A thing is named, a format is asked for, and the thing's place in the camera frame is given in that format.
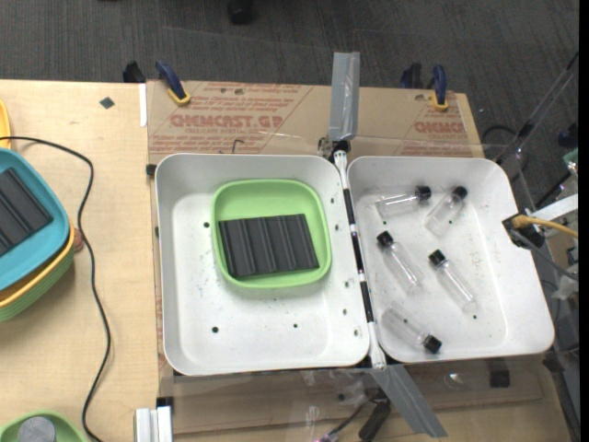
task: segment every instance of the blue tray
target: blue tray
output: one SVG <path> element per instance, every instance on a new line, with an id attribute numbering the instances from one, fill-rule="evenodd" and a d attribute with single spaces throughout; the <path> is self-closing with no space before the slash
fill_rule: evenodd
<path id="1" fill-rule="evenodd" d="M 14 169 L 53 220 L 0 256 L 0 290 L 43 265 L 64 246 L 69 222 L 64 207 L 45 180 L 19 154 L 0 147 L 0 173 Z"/>

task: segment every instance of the wooden table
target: wooden table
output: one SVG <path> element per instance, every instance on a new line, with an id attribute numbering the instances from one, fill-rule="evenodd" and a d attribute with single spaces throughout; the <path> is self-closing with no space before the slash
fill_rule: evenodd
<path id="1" fill-rule="evenodd" d="M 391 89 L 392 99 L 405 96 L 406 92 L 400 92 Z M 114 105 L 105 108 L 100 104 L 104 98 Z M 147 132 L 140 125 L 138 86 L 3 80 L 0 99 L 8 108 L 13 135 L 66 145 L 94 163 L 96 178 L 83 226 L 96 253 L 98 294 L 109 318 L 113 351 L 87 421 L 105 441 L 133 440 L 134 410 L 154 408 L 159 387 L 150 180 L 144 169 Z M 469 128 L 474 128 L 469 112 L 467 118 Z M 75 219 L 87 185 L 87 166 L 44 145 L 19 141 L 13 148 L 49 183 Z M 0 323 L 0 425 L 29 411 L 51 409 L 81 426 L 82 406 L 105 350 L 89 271 L 88 253 L 82 250 L 50 292 L 12 320 Z M 523 385 L 521 398 L 495 402 L 487 398 L 483 405 L 474 401 L 468 407 L 468 401 L 450 403 L 451 398 L 436 390 L 440 395 L 439 404 L 434 405 L 440 410 L 436 415 L 449 440 L 566 440 L 567 428 L 549 372 L 538 359 L 518 365 L 527 375 L 517 380 Z M 231 395 L 224 398 L 232 401 Z M 200 398 L 194 404 L 204 417 L 207 401 Z M 182 418 L 191 418 L 190 410 L 189 406 L 176 409 L 179 426 L 185 424 Z M 311 440 L 340 421 L 317 421 L 312 430 L 308 424 L 289 429 L 268 426 L 177 439 Z M 351 425 L 341 440 L 356 440 L 354 434 L 363 421 L 360 418 Z M 412 436 L 398 415 L 387 421 L 378 440 L 392 437 L 431 440 Z"/>

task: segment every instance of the white tray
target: white tray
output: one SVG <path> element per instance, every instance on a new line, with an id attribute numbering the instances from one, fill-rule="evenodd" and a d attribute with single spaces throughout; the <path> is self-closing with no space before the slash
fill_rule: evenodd
<path id="1" fill-rule="evenodd" d="M 360 157 L 348 167 L 348 179 L 376 319 L 395 300 L 417 311 L 443 342 L 432 355 L 380 332 L 380 344 L 390 356 L 401 362 L 482 358 L 535 354 L 552 345 L 554 327 L 531 253 L 516 247 L 502 226 L 517 206 L 500 167 L 481 158 Z M 374 200 L 387 192 L 411 192 L 415 185 L 432 188 L 429 206 L 384 225 Z M 465 206 L 438 238 L 424 227 L 424 217 L 457 185 L 468 190 Z M 384 230 L 426 273 L 420 293 L 406 293 L 388 271 L 376 242 Z M 479 295 L 476 318 L 464 314 L 438 285 L 428 261 L 436 249 Z"/>
<path id="2" fill-rule="evenodd" d="M 312 285 L 260 290 L 228 283 L 216 269 L 214 193 L 229 181 L 293 179 L 318 194 L 332 263 Z M 369 336 L 340 176 L 312 156 L 176 154 L 156 170 L 164 350 L 188 375 L 351 366 Z"/>

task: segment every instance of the green plastic container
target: green plastic container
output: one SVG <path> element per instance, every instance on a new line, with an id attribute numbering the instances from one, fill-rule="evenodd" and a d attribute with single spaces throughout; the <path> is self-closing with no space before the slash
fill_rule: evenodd
<path id="1" fill-rule="evenodd" d="M 31 417 L 42 416 L 49 419 L 55 426 L 56 442 L 88 442 L 84 433 L 64 415 L 50 410 L 33 411 L 24 414 L 0 427 L 0 442 L 18 442 L 18 430 Z"/>
<path id="2" fill-rule="evenodd" d="M 227 270 L 218 222 L 261 216 L 305 215 L 311 241 L 318 258 L 317 269 L 269 273 L 243 278 Z M 223 277 L 234 285 L 249 288 L 284 288 L 308 285 L 320 280 L 331 266 L 328 225 L 321 201 L 315 191 L 298 180 L 260 179 L 232 181 L 221 187 L 213 198 L 213 245 Z"/>

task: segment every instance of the yellow cable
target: yellow cable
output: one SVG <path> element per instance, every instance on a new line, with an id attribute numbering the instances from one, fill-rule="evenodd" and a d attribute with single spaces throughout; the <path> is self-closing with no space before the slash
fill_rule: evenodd
<path id="1" fill-rule="evenodd" d="M 558 231 L 564 232 L 570 236 L 573 236 L 574 238 L 579 238 L 579 233 L 570 227 L 563 226 L 559 223 L 555 223 L 554 221 L 547 221 L 546 219 L 540 219 L 532 216 L 516 216 L 514 219 L 512 219 L 512 225 L 517 229 L 530 225 L 553 227 L 554 229 L 558 229 Z"/>

